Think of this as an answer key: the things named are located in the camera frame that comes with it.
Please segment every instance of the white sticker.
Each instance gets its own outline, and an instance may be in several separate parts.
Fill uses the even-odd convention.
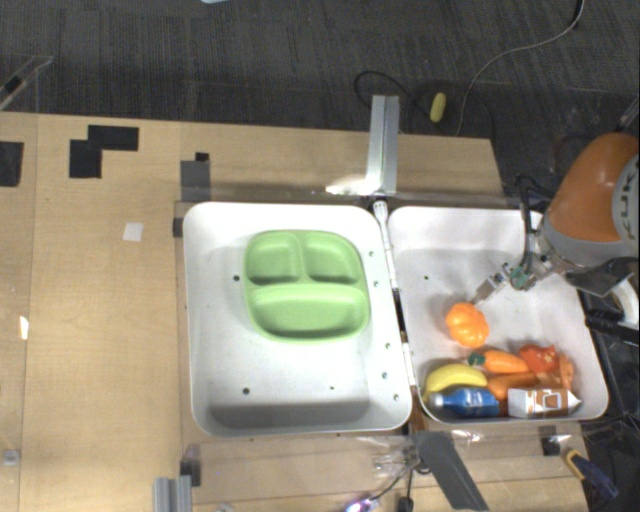
[[[127,222],[127,225],[124,227],[122,239],[125,242],[140,242],[142,240],[143,229],[144,224],[141,222]]]

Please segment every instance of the toy orange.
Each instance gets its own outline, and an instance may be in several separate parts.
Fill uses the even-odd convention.
[[[487,320],[469,302],[454,304],[447,313],[445,321],[451,337],[465,347],[481,347],[489,336]]]

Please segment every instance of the yellow banana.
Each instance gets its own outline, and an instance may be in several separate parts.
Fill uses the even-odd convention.
[[[485,387],[487,378],[480,370],[476,370],[467,364],[453,363],[441,366],[432,371],[424,384],[424,397],[429,393],[442,391],[449,386],[474,386]]]

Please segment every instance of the white cable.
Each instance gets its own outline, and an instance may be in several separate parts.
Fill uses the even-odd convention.
[[[464,97],[462,99],[462,111],[460,112],[460,122],[458,123],[458,129],[456,130],[456,133],[454,134],[454,137],[457,137],[458,135],[460,135],[460,131],[462,130],[462,124],[464,122],[464,110],[465,110],[465,108],[467,106],[467,98],[469,97],[469,93],[471,92],[471,89],[473,89],[473,86],[476,84],[478,78],[480,78],[480,75],[482,75],[482,73],[484,73],[487,70],[487,68],[489,66],[491,66],[491,64],[493,64],[497,60],[501,59],[502,57],[505,57],[506,55],[510,55],[510,54],[516,53],[516,52],[522,52],[524,50],[534,50],[534,49],[540,48],[541,46],[544,46],[546,44],[553,43],[554,41],[557,41],[561,37],[566,36],[578,24],[578,21],[580,21],[580,18],[582,18],[582,13],[584,12],[584,6],[585,6],[586,3],[587,3],[587,0],[583,0],[582,1],[582,5],[580,6],[580,10],[578,11],[578,14],[576,14],[576,17],[574,18],[574,20],[571,23],[571,25],[569,25],[567,28],[565,28],[559,34],[553,36],[550,39],[546,39],[546,40],[540,41],[538,43],[528,44],[526,46],[519,46],[517,48],[513,48],[511,50],[504,51],[501,54],[496,55],[493,59],[491,59],[484,66],[482,66],[482,68],[480,68],[480,71],[478,71],[475,74],[475,76],[471,80],[471,83],[469,84],[469,87],[468,87],[467,91],[464,93]]]

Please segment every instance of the plywood surface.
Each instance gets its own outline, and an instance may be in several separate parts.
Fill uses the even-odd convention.
[[[27,117],[12,120],[10,130],[19,130]],[[91,123],[139,127],[140,148],[105,151],[101,180],[69,179],[69,140],[86,139]],[[20,511],[150,511],[153,480],[176,476],[182,428],[188,434],[193,427],[181,409],[179,382],[184,376],[179,372],[171,232],[180,160],[209,153],[214,186],[257,182],[320,187],[364,173],[368,138],[315,130],[37,116],[37,139]],[[501,191],[486,141],[403,136],[399,183],[414,190]],[[128,222],[144,225],[140,242],[123,240]],[[373,449],[326,455],[317,440],[296,439],[286,441],[287,463],[274,452],[283,441],[239,446],[202,439],[195,430],[191,434],[197,443],[213,441],[202,445],[203,455],[225,478],[235,479],[235,487],[227,488],[235,510],[335,510],[345,498],[383,483],[371,474]],[[543,487],[551,490],[544,500],[535,491],[536,499],[546,506],[557,496],[555,505],[561,505],[550,510],[582,510],[579,484],[567,478],[559,459],[541,462],[541,457],[525,454],[493,460],[492,468],[474,454],[463,456],[483,482],[487,499],[506,503],[497,510],[523,510],[518,505],[522,489]],[[338,486],[342,490],[335,490],[333,464],[362,474],[345,478]],[[512,471],[513,464],[520,471],[513,474],[526,482],[517,476],[503,481],[501,475]],[[270,499],[256,501],[257,487],[243,485],[241,478],[251,474],[263,485],[261,497]],[[552,478],[541,480],[542,474]],[[327,480],[308,485],[322,478]],[[296,481],[311,496],[293,495]],[[427,480],[417,482],[415,492],[417,498],[426,493],[424,503],[429,504],[417,505],[417,510],[445,509],[439,489]],[[201,497],[208,505],[197,510],[215,510],[214,496]],[[383,509],[393,510],[392,502]]]

